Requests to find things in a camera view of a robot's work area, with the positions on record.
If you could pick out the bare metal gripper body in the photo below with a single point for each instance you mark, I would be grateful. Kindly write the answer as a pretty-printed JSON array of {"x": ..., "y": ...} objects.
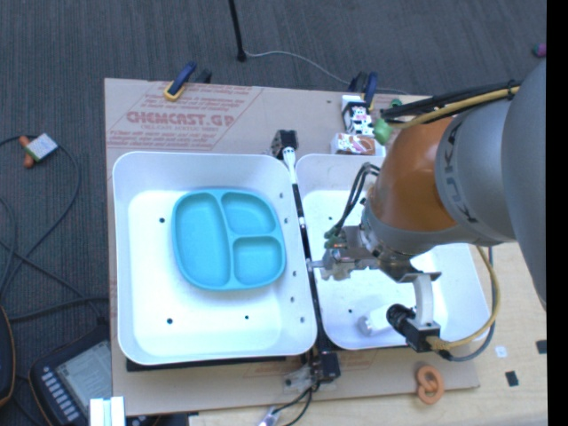
[{"x": 355, "y": 249}]

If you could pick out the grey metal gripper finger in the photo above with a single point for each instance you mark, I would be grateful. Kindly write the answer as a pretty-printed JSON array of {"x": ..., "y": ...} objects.
[
  {"x": 320, "y": 263},
  {"x": 333, "y": 274}
]

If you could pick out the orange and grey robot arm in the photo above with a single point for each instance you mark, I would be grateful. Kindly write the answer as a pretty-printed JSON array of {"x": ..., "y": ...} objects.
[{"x": 479, "y": 167}]

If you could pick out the white plastic tray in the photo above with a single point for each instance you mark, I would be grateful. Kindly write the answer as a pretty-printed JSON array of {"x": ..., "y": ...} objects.
[
  {"x": 208, "y": 322},
  {"x": 350, "y": 295}
]

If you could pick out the thin black and white rod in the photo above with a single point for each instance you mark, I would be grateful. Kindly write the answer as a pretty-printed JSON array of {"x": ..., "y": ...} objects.
[{"x": 303, "y": 224}]

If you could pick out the small white bottle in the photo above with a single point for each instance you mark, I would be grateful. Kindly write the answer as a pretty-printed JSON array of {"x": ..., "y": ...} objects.
[{"x": 372, "y": 322}]

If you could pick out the brown and white carton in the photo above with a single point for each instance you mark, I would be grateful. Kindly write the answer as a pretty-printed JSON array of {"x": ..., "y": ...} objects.
[{"x": 355, "y": 144}]

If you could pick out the blue divided plate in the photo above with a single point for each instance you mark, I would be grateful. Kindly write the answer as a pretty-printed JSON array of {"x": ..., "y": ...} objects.
[{"x": 199, "y": 238}]

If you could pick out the white carton with cow print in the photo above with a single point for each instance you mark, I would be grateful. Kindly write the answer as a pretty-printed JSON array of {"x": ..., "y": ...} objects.
[{"x": 359, "y": 120}]

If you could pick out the orange pretzel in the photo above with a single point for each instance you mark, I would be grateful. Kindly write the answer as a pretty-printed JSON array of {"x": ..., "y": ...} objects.
[{"x": 429, "y": 384}]

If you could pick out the brown cardboard board red print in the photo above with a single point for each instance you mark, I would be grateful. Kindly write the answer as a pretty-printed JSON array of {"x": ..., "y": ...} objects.
[{"x": 275, "y": 113}]

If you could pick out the purple grapes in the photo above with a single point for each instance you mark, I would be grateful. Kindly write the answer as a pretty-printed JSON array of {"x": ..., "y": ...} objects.
[{"x": 539, "y": 50}]

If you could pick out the orange sausage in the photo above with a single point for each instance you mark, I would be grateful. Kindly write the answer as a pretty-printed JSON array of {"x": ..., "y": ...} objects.
[{"x": 29, "y": 161}]

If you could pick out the black cylinder on white bracket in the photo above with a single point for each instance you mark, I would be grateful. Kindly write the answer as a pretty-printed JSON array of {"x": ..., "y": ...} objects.
[{"x": 423, "y": 326}]

